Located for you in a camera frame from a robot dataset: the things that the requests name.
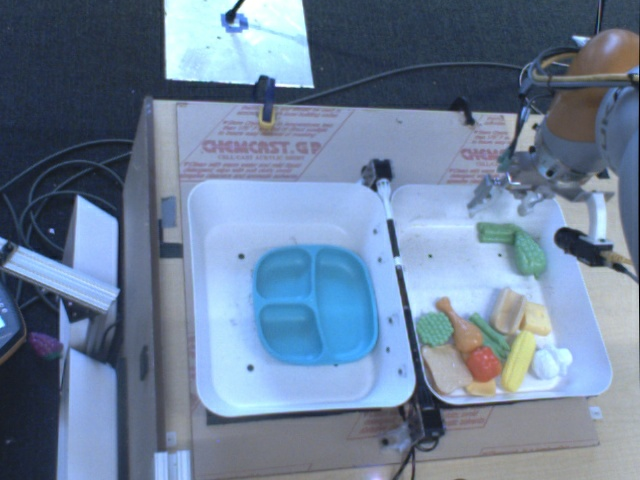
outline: blue tape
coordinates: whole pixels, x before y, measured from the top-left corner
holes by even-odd
[[[224,13],[220,15],[220,19],[222,20],[224,29],[231,34],[240,33],[249,28],[249,20],[244,14],[236,14],[236,19],[233,20],[233,23],[227,23],[227,18]]]

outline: blue divided plate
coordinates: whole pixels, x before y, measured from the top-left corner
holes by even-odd
[[[272,249],[253,271],[253,305],[263,346],[287,363],[357,361],[378,340],[369,272],[341,247]]]

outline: gray metal panel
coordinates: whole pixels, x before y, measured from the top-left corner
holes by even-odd
[[[154,478],[154,453],[163,447],[158,301],[159,231],[155,193],[153,101],[147,98],[138,124],[123,191],[122,293],[126,361],[128,473]]]

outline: yellow corn toy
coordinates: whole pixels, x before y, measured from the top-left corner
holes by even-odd
[[[511,345],[511,352],[502,370],[502,387],[507,391],[517,391],[533,361],[536,339],[533,333],[522,331]]]

